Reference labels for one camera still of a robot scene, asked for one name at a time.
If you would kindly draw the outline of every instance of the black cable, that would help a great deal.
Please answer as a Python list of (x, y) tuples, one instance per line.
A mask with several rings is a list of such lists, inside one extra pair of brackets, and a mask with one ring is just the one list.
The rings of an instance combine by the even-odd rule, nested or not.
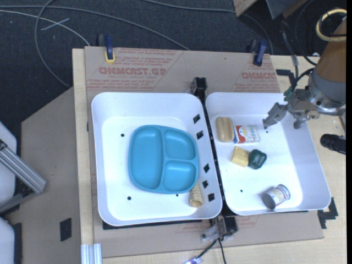
[(220, 238), (218, 238), (218, 241), (219, 241), (219, 245), (220, 245), (220, 248), (221, 248), (222, 259), (223, 259), (223, 261), (224, 261), (224, 264), (226, 264), (224, 248), (222, 247), (222, 243), (221, 243)]
[[(305, 5), (304, 7), (302, 8), (302, 10), (299, 12), (299, 15), (297, 16), (297, 19), (296, 19), (296, 22), (295, 22), (295, 30), (294, 30), (294, 33), (295, 33), (295, 38), (296, 38), (296, 41), (297, 43), (299, 43), (298, 41), (298, 23), (299, 23), (299, 20), (300, 18), (302, 17), (303, 15), (303, 12), (306, 10), (306, 8), (311, 4), (313, 3), (315, 0), (309, 0)], [(305, 58), (309, 63), (311, 63), (312, 65), (316, 65), (312, 60), (310, 60), (308, 57)]]
[(284, 44), (287, 48), (287, 50), (289, 51), (289, 53), (291, 54), (291, 58), (292, 58), (292, 62), (293, 62), (293, 65), (295, 67), (295, 79), (298, 78), (298, 61), (297, 61), (297, 56), (294, 52), (294, 50), (292, 49), (292, 46), (290, 45), (290, 43), (288, 42), (288, 39), (287, 39), (287, 34), (286, 34), (286, 31), (285, 31), (285, 28), (284, 26), (287, 26), (288, 25), (282, 21), (281, 24), (280, 24), (280, 29), (281, 29), (281, 34), (282, 34), (282, 39), (284, 41)]
[(214, 244), (218, 241), (218, 239), (216, 239), (215, 241), (213, 241), (207, 248), (205, 248), (201, 254), (199, 254), (196, 258), (201, 258), (205, 253), (207, 253), (209, 251), (210, 248), (212, 248), (214, 246)]
[(298, 81), (304, 77), (305, 75), (310, 75), (313, 72), (314, 68), (307, 69), (305, 72), (303, 72), (296, 80), (295, 85), (292, 87), (292, 91), (296, 88)]
[[(295, 44), (297, 45), (299, 51), (301, 52), (301, 55), (307, 60), (307, 62), (309, 62), (310, 64), (312, 65), (317, 65), (315, 62), (313, 62), (310, 58), (308, 58), (308, 56), (303, 52), (303, 49), (297, 39), (297, 37), (294, 35), (294, 33), (292, 32), (292, 29), (290, 28), (290, 26), (285, 22), (285, 21), (282, 21), (281, 24), (281, 30), (283, 31), (283, 35), (286, 34), (285, 32), (285, 29), (283, 26), (286, 26), (287, 29), (290, 31), (290, 33), (294, 36), (294, 41), (295, 41)], [(285, 36), (282, 36), (283, 37), (283, 40), (284, 40), (284, 43), (286, 45), (286, 48), (288, 47), (291, 47), (289, 44), (288, 44), (288, 41), (287, 39), (285, 38)]]

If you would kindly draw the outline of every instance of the white plastic tray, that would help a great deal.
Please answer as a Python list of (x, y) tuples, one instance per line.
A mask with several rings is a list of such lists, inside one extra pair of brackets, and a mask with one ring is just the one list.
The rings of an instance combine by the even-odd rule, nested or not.
[[(210, 138), (201, 102), (187, 93), (104, 92), (92, 101), (98, 210), (113, 226), (210, 219), (219, 214), (219, 190)], [(159, 194), (137, 188), (128, 174), (130, 138), (143, 125), (163, 125), (189, 133), (199, 152), (204, 204), (189, 206), (189, 192)]]
[[(263, 128), (262, 120), (275, 102), (285, 104), (282, 94), (216, 92), (206, 99), (225, 200), (239, 215), (273, 212), (265, 207), (261, 196), (278, 184), (289, 189), (291, 198), (275, 212), (322, 209), (331, 200), (307, 125), (294, 129), (294, 118), (287, 114), (281, 122), (266, 130)], [(234, 125), (257, 125), (259, 142), (236, 145), (248, 151), (258, 149), (266, 153), (267, 161), (260, 169), (241, 167), (230, 161), (235, 144), (218, 140), (217, 117), (229, 117)]]

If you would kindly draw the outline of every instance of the metal bracket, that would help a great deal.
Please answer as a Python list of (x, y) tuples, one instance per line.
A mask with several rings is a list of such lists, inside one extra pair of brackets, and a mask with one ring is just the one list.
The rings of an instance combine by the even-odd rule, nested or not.
[(198, 97), (203, 105), (205, 105), (205, 90), (208, 88), (207, 79), (201, 77), (194, 77), (191, 83), (191, 93)]
[(28, 199), (33, 194), (40, 194), (44, 191), (46, 181), (28, 167), (1, 139), (0, 162), (32, 190), (32, 193), (28, 195), (17, 194), (13, 196), (7, 203), (0, 206), (0, 214)]
[(101, 244), (81, 245), (81, 264), (102, 264)]
[(208, 243), (221, 238), (226, 233), (225, 220), (220, 219), (213, 226), (201, 232), (201, 242)]

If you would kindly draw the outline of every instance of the cable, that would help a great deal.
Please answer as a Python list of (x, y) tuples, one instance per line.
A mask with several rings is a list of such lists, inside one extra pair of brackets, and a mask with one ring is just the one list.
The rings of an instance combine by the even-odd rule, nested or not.
[(313, 70), (314, 70), (314, 68), (310, 68), (310, 69), (307, 69), (305, 72), (303, 72), (303, 73), (296, 79), (295, 85), (292, 87), (292, 91), (295, 90), (298, 81), (299, 81), (302, 77), (304, 77), (305, 75), (310, 75), (310, 74), (313, 72)]
[[(27, 17), (32, 17), (32, 18), (37, 18), (36, 15), (30, 15), (30, 14), (27, 14), (27, 13), (22, 13), (22, 12), (15, 12), (15, 11), (8, 11), (8, 10), (1, 10), (0, 9), (0, 12), (4, 12), (4, 13), (10, 13), (10, 14), (20, 14), (20, 15), (25, 15)], [(62, 26), (63, 28), (71, 31), (73, 34), (76, 34), (79, 38), (81, 38), (88, 46), (90, 46), (89, 42), (82, 36), (80, 35), (78, 32), (74, 31), (73, 29), (69, 28), (68, 26), (65, 26), (63, 24), (59, 24), (57, 23), (56, 21), (53, 21), (53, 20), (48, 20), (46, 18), (41, 18), (42, 20), (46, 20), (46, 21), (49, 21), (50, 23), (52, 24), (57, 24), (59, 26)]]
[(213, 241), (207, 248), (205, 248), (197, 257), (196, 259), (198, 258), (201, 258), (205, 253), (207, 253), (209, 251), (210, 248), (212, 248), (214, 246), (214, 244), (218, 241), (218, 239), (216, 239), (215, 241)]
[(299, 15), (297, 16), (297, 19), (296, 19), (296, 22), (295, 22), (295, 30), (294, 30), (294, 32), (295, 32), (295, 38), (296, 38), (296, 40), (297, 40), (297, 43), (299, 43), (299, 41), (298, 41), (298, 23), (299, 23), (299, 20), (300, 20), (300, 18), (302, 17), (302, 15), (303, 15), (303, 12), (306, 10), (306, 8), (311, 4), (311, 3), (313, 3), (315, 0), (309, 0), (305, 5), (304, 5), (304, 7), (302, 8), (302, 10), (300, 11), (300, 13), (299, 13)]
[[(283, 41), (284, 41), (284, 43), (285, 43), (285, 45), (286, 45), (286, 48), (289, 50), (289, 52), (290, 52), (290, 53), (292, 53), (292, 52), (294, 53), (293, 49), (291, 48), (291, 45), (288, 43), (287, 38), (285, 37), (285, 36), (286, 36), (286, 31), (285, 31), (283, 25), (288, 28), (288, 30), (291, 32), (291, 34), (292, 34), (293, 36), (294, 36), (294, 33), (292, 32), (292, 29), (290, 28), (290, 26), (289, 26), (285, 21), (281, 21), (280, 28), (281, 28), (281, 30), (282, 30), (282, 38), (283, 38)], [(306, 61), (309, 62), (309, 63), (312, 64), (312, 65), (317, 65), (317, 64), (316, 64), (315, 62), (313, 62), (310, 58), (308, 58), (307, 55), (303, 52), (303, 49), (302, 49), (302, 47), (301, 47), (301, 45), (300, 45), (300, 43), (299, 43), (299, 41), (298, 41), (298, 39), (297, 39), (296, 37), (295, 37), (294, 41), (295, 41), (296, 45), (298, 46), (298, 48), (299, 48), (299, 50), (300, 50), (300, 52), (301, 52), (301, 55), (306, 59)]]
[(293, 66), (295, 67), (295, 79), (297, 79), (298, 78), (298, 60), (297, 60), (297, 56), (296, 56), (294, 50), (292, 49), (292, 46), (288, 42), (287, 34), (286, 34), (286, 31), (285, 31), (284, 25), (288, 27), (288, 24), (286, 24), (284, 21), (282, 21), (281, 24), (280, 24), (280, 29), (281, 29), (281, 32), (282, 32), (282, 39), (284, 41), (284, 44), (285, 44), (287, 50), (291, 54), (292, 63), (293, 63)]
[(273, 45), (272, 45), (272, 42), (269, 38), (269, 34), (266, 32), (266, 30), (264, 29), (264, 27), (258, 23), (258, 21), (256, 21), (254, 18), (252, 18), (251, 16), (247, 15), (247, 14), (242, 14), (242, 16), (244, 17), (247, 17), (249, 18), (250, 20), (254, 21), (259, 27), (260, 29), (264, 32), (265, 36), (266, 36), (266, 39), (268, 39), (268, 43), (269, 43), (269, 46), (270, 46), (270, 54), (271, 55), (274, 55), (274, 49), (273, 49)]
[(333, 15), (333, 14), (345, 14), (345, 15), (347, 15), (347, 11), (344, 10), (344, 9), (334, 9), (334, 10), (327, 11), (324, 15), (322, 15), (320, 17), (319, 21), (317, 22), (317, 24), (315, 26), (316, 34), (318, 35), (318, 37), (320, 39), (323, 39), (324, 41), (333, 41), (333, 42), (345, 41), (347, 39), (347, 34), (327, 36), (327, 35), (323, 34), (322, 31), (321, 31), (321, 24), (323, 23), (323, 21), (327, 17), (329, 17), (330, 15)]
[[(150, 28), (147, 28), (145, 26), (139, 25), (137, 23), (134, 23), (132, 21), (128, 21), (125, 19), (121, 19), (121, 18), (117, 18), (115, 16), (111, 16), (111, 15), (107, 15), (107, 14), (102, 14), (96, 11), (90, 11), (90, 10), (84, 10), (84, 9), (79, 9), (79, 8), (71, 8), (71, 7), (51, 7), (50, 4), (53, 3), (56, 0), (49, 0), (44, 6), (23, 6), (23, 5), (11, 5), (11, 6), (0, 6), (0, 8), (41, 8), (38, 16), (37, 16), (37, 20), (36, 20), (36, 24), (35, 24), (35, 28), (34, 28), (34, 39), (35, 39), (35, 47), (38, 53), (38, 56), (40, 58), (40, 60), (42, 61), (42, 63), (44, 64), (44, 66), (48, 69), (48, 71), (60, 82), (62, 83), (64, 86), (69, 87), (68, 84), (66, 84), (65, 82), (63, 82), (51, 69), (50, 67), (47, 65), (47, 63), (45, 62), (41, 51), (39, 49), (39, 44), (38, 44), (38, 37), (37, 37), (37, 32), (38, 32), (38, 25), (39, 25), (39, 21), (41, 19), (42, 14), (44, 13), (44, 11), (47, 8), (57, 8), (57, 9), (67, 9), (67, 10), (75, 10), (75, 11), (80, 11), (80, 12), (85, 12), (85, 13), (91, 13), (91, 14), (96, 14), (96, 15), (100, 15), (102, 17), (108, 17), (108, 18), (112, 18), (115, 20), (119, 20), (131, 25), (135, 25), (138, 26), (142, 29), (145, 29), (149, 32), (152, 32), (160, 37), (163, 37), (173, 43), (175, 43), (176, 45), (180, 46), (181, 48), (185, 49), (185, 50), (189, 50), (187, 47), (183, 46), (182, 44), (180, 44), (179, 42), (167, 37), (166, 35), (163, 35), (155, 30), (152, 30)], [(233, 10), (226, 10), (226, 9), (208, 9), (208, 8), (190, 8), (190, 7), (183, 7), (183, 6), (177, 6), (177, 5), (171, 5), (171, 4), (166, 4), (166, 3), (162, 3), (162, 2), (157, 2), (157, 1), (153, 1), (153, 0), (140, 0), (140, 1), (144, 1), (144, 2), (149, 2), (149, 3), (153, 3), (153, 4), (157, 4), (157, 5), (161, 5), (161, 6), (165, 6), (165, 7), (171, 7), (171, 8), (177, 8), (177, 9), (184, 9), (184, 10), (196, 10), (196, 11), (203, 11), (203, 12), (225, 12), (225, 13), (235, 13), (235, 11)], [(265, 29), (252, 17), (245, 15), (245, 17), (251, 19), (252, 21), (254, 21), (260, 28), (261, 30), (263, 30), (263, 32), (265, 33), (268, 42), (270, 44), (271, 47), (271, 52), (273, 54), (273, 47), (272, 47), (272, 42), (267, 34), (267, 32), (265, 31)]]
[(216, 239), (215, 241), (213, 241), (207, 248), (205, 248), (197, 257), (195, 257), (194, 259), (199, 259), (201, 258), (205, 253), (207, 253), (209, 251), (209, 249), (211, 249), (214, 244), (219, 241), (220, 244), (220, 248), (221, 248), (221, 254), (222, 254), (222, 259), (224, 261), (224, 264), (226, 264), (226, 259), (225, 259), (225, 253), (224, 253), (224, 248), (222, 246), (221, 240), (220, 238)]
[(222, 259), (223, 259), (223, 261), (224, 261), (224, 264), (226, 264), (224, 248), (222, 247), (222, 243), (221, 243), (220, 238), (218, 239), (218, 241), (219, 241), (219, 245), (220, 245), (220, 248), (221, 248)]

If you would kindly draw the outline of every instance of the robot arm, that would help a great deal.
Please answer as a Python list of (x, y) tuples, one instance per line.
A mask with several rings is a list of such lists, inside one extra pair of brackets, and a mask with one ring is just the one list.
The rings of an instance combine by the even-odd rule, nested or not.
[[(320, 22), (325, 15), (317, 23), (317, 33), (320, 37), (323, 36), (320, 33)], [(302, 127), (309, 119), (319, 118), (320, 114), (341, 116), (345, 113), (346, 34), (347, 17), (338, 26), (333, 37), (326, 37), (325, 40), (329, 43), (316, 67), (309, 71), (308, 85), (304, 89), (294, 89), (292, 86), (284, 93), (287, 104), (274, 104), (268, 112), (268, 117), (263, 119), (265, 129), (282, 120), (287, 112), (296, 119), (295, 129)]]

